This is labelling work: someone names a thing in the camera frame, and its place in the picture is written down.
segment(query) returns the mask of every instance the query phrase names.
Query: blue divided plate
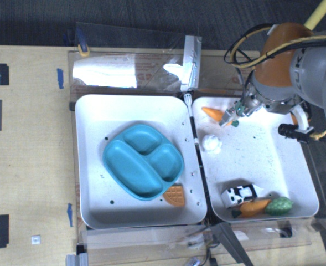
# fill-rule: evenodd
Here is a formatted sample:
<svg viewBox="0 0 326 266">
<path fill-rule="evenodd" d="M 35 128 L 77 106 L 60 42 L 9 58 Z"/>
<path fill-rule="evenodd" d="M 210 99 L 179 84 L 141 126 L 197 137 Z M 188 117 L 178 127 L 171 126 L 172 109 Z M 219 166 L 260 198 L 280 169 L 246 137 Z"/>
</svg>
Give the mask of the blue divided plate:
<svg viewBox="0 0 326 266">
<path fill-rule="evenodd" d="M 104 149 L 102 159 L 116 182 L 144 201 L 162 195 L 184 169 L 183 157 L 175 146 L 145 124 L 118 134 Z"/>
</svg>

